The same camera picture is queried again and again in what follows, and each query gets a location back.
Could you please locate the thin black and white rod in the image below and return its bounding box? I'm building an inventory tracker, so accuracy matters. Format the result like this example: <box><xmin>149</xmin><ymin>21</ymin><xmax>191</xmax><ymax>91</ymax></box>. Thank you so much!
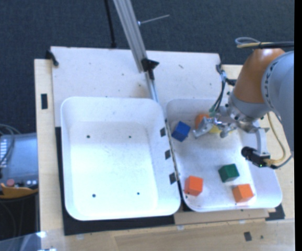
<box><xmin>165</xmin><ymin>118</ymin><xmax>183</xmax><ymax>193</ymax></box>

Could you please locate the blue cube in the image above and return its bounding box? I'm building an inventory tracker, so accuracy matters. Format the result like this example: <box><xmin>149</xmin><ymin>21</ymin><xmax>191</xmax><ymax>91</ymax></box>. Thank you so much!
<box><xmin>171</xmin><ymin>120</ymin><xmax>192</xmax><ymax>143</ymax></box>

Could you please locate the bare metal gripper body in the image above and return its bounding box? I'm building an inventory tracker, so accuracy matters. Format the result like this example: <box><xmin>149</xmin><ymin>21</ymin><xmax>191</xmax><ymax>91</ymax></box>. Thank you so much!
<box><xmin>210</xmin><ymin>108</ymin><xmax>263</xmax><ymax>135</ymax></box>

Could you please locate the white plastic tray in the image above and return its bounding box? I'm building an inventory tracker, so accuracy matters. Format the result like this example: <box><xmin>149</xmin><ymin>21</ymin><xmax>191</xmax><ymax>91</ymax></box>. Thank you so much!
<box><xmin>165</xmin><ymin>98</ymin><xmax>283</xmax><ymax>213</ymax></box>
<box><xmin>60</xmin><ymin>96</ymin><xmax>182</xmax><ymax>222</ymax></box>

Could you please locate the pale wood board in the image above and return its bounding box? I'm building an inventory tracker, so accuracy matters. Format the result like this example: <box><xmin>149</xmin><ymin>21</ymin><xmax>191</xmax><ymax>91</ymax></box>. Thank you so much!
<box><xmin>34</xmin><ymin>59</ymin><xmax>295</xmax><ymax>251</ymax></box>

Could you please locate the yellow cube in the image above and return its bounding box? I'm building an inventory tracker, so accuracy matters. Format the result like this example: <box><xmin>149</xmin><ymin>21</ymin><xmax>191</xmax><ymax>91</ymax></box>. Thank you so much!
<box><xmin>208</xmin><ymin>125</ymin><xmax>224</xmax><ymax>135</ymax></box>

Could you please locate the green cube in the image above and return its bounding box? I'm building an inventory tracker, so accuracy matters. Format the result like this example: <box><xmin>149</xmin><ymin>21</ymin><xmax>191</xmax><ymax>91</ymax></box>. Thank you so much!
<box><xmin>217</xmin><ymin>163</ymin><xmax>240</xmax><ymax>184</ymax></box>

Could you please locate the orange cube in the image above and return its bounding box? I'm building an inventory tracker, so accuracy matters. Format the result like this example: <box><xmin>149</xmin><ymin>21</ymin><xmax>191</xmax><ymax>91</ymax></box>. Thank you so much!
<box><xmin>231</xmin><ymin>183</ymin><xmax>254</xmax><ymax>203</ymax></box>
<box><xmin>194</xmin><ymin>113</ymin><xmax>211</xmax><ymax>130</ymax></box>
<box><xmin>184</xmin><ymin>175</ymin><xmax>204</xmax><ymax>197</ymax></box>

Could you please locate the black cylinder on white bracket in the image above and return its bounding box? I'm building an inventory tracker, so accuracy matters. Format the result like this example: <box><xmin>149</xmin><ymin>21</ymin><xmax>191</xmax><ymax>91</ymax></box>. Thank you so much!
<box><xmin>241</xmin><ymin>126</ymin><xmax>271</xmax><ymax>168</ymax></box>

